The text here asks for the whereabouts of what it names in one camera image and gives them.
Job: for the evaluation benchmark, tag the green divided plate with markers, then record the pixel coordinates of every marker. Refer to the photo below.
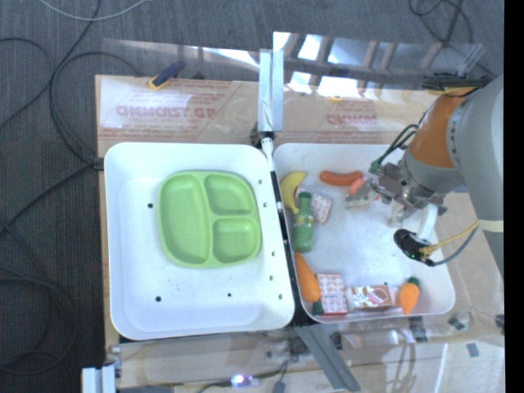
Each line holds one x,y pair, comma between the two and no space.
184,219

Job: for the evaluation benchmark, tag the red and white checked carton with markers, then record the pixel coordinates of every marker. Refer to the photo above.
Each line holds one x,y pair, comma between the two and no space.
321,209

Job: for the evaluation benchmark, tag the small orange toy piece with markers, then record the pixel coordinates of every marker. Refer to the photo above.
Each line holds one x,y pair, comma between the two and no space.
357,184

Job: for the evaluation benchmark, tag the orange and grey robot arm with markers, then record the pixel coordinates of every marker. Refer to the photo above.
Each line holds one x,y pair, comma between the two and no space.
475,137

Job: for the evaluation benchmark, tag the brown and white carton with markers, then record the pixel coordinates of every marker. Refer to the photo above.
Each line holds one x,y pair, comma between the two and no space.
368,298

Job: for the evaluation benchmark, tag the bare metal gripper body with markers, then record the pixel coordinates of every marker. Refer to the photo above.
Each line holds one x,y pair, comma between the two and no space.
393,184

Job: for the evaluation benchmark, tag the green bottle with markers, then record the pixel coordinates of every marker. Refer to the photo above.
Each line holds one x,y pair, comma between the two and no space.
303,227

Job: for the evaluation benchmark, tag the short orange carrot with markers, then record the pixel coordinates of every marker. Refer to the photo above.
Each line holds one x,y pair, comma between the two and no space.
409,297

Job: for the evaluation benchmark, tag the white plastic tray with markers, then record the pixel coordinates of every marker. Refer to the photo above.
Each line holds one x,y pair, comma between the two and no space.
135,240
360,248

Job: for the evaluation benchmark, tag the orange sausage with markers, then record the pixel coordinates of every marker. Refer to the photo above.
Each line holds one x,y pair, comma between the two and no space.
340,177

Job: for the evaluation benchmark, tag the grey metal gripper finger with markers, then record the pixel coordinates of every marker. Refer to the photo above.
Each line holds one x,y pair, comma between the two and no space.
362,197
401,215

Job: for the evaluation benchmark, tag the black cylinder on white bracket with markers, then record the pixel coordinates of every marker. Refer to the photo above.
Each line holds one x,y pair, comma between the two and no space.
409,242

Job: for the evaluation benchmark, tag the long orange carrot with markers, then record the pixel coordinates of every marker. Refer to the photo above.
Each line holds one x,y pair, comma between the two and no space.
307,281

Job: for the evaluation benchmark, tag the brown cardboard board red print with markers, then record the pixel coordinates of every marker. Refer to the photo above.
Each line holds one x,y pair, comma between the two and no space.
163,113

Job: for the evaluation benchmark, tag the yellow banana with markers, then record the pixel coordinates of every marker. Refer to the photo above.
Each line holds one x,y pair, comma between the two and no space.
288,186

